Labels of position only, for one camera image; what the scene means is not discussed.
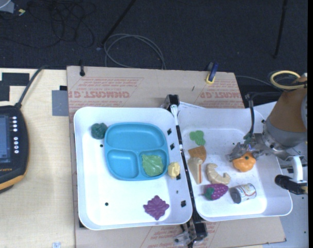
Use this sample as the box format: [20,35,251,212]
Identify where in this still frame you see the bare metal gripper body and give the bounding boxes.
[248,133,286,161]

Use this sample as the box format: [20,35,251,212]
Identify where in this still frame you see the orange toy pepper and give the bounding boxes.
[232,151,257,173]

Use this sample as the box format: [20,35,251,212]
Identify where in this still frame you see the beige croissant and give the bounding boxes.
[205,163,231,185]

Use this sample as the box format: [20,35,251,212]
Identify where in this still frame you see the small white can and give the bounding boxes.
[229,182,257,205]

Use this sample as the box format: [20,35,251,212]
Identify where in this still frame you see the orange bread slice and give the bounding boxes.
[187,145,207,163]

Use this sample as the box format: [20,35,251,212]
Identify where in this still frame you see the green toy leafy vegetable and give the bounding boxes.
[189,130,207,147]

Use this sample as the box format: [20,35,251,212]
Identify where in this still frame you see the purple grapes with green leaf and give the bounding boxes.
[203,183,229,201]

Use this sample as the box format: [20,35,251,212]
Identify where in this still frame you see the cream sandwich wedge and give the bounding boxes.
[186,157,205,185]

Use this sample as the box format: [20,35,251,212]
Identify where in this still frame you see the thin black and white rod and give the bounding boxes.
[170,103,199,224]

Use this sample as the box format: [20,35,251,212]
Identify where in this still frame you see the white plastic tray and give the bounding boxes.
[73,106,194,231]
[177,106,293,222]

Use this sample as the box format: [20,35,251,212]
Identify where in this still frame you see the white printed paper sheet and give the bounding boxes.
[178,101,207,111]

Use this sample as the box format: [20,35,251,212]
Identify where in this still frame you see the yellow toy food lump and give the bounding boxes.
[167,161,181,180]

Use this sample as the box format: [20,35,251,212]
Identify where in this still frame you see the light green lettuce leaf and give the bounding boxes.
[141,153,164,178]

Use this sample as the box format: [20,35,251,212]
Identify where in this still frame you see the purple flat grape bunch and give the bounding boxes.
[143,195,170,221]

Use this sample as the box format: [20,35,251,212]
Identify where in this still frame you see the blue divided plate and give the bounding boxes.
[103,122,171,182]

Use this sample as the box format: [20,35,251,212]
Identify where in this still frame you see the brown cardboard board red print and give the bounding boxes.
[66,65,287,248]

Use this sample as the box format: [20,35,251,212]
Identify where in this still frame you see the dark green broccoli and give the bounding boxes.
[90,122,108,141]

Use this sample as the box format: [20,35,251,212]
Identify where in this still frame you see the black cylinder on white bracket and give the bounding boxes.
[274,154,308,196]

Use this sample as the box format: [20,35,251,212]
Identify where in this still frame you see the black block with thin wires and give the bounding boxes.
[164,94,180,111]
[189,220,208,243]

